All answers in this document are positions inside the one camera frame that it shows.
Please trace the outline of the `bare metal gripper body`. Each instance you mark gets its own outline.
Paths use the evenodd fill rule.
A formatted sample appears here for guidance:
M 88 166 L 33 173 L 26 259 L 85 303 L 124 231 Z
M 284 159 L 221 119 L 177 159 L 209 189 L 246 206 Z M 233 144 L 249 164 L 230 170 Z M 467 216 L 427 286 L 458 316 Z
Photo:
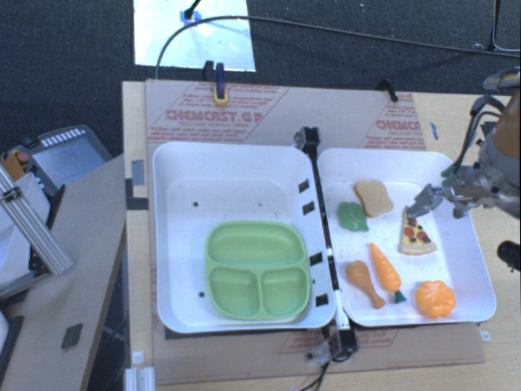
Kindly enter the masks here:
M 478 207 L 497 208 L 520 218 L 519 172 L 501 173 L 491 165 L 462 166 L 456 170 L 451 165 L 442 172 L 442 178 L 448 201 L 474 201 Z

